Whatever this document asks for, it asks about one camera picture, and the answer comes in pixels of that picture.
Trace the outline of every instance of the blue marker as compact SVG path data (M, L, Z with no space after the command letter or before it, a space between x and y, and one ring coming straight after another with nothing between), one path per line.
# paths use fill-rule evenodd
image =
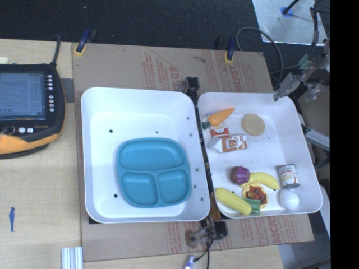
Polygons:
M11 206L10 209L10 213L9 213L9 218L10 218L10 224L11 224L11 232L14 232L13 230L13 222L15 219L15 208Z

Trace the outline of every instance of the cardboard sheet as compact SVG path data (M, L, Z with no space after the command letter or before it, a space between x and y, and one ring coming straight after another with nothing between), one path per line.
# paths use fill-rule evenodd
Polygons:
M97 224L85 208L81 134L81 95L94 86L127 89L179 89L185 77L198 77L205 92L272 92L261 53L235 52L232 64L223 50L174 49L88 44L83 56L73 55L77 155L79 165L81 233L84 261L202 252L185 241L199 222ZM226 219L228 236L211 250L313 241L307 214Z

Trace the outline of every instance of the round beige object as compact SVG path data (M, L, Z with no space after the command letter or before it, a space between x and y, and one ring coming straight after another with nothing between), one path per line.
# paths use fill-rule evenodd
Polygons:
M250 136L259 136L264 132L265 124L256 114L246 114L242 120L244 131Z

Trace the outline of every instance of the toy carrot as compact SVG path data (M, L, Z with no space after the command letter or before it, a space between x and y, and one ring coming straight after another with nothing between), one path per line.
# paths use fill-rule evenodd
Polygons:
M234 112L234 108L228 108L216 112L208 117L208 121L211 123L211 126L218 126L220 123L223 123L226 118Z

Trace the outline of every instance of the can label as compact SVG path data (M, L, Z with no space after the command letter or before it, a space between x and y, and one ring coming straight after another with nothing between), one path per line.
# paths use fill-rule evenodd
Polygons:
M300 185L297 170L293 164L283 165L278 170L283 188L296 188Z

